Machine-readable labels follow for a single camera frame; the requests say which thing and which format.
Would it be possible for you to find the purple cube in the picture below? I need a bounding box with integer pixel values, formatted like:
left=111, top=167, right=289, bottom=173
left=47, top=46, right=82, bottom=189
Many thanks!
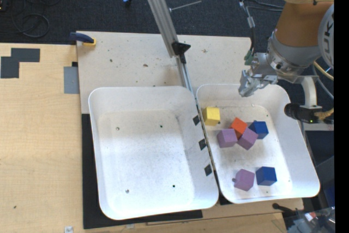
left=237, top=127, right=259, bottom=151
left=233, top=168, right=256, bottom=192
left=216, top=128, right=238, bottom=148

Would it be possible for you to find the white plastic tray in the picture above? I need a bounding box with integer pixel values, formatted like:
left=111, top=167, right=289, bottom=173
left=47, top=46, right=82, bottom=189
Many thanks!
left=195, top=83, right=321, bottom=205
left=88, top=85, right=220, bottom=221

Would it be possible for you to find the orange cube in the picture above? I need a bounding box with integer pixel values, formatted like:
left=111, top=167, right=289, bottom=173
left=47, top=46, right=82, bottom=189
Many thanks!
left=230, top=117, right=248, bottom=140

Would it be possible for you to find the pale wood board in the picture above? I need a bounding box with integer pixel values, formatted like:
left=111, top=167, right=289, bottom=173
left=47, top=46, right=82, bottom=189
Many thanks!
left=75, top=31, right=304, bottom=227

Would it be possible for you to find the black cylinder on white bracket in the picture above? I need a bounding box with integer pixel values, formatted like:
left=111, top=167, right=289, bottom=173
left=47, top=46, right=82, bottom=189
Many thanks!
left=284, top=75, right=324, bottom=124

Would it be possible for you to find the blue cube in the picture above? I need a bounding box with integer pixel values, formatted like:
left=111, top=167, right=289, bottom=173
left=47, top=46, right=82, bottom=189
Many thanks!
left=255, top=166, right=278, bottom=187
left=248, top=120, right=269, bottom=140

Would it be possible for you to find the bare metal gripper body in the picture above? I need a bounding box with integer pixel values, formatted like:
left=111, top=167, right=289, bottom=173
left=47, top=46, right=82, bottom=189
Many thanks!
left=243, top=49, right=309, bottom=83

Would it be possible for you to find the yellow cube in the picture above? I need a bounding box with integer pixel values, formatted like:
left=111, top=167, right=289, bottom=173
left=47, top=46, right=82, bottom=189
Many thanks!
left=202, top=106, right=221, bottom=127

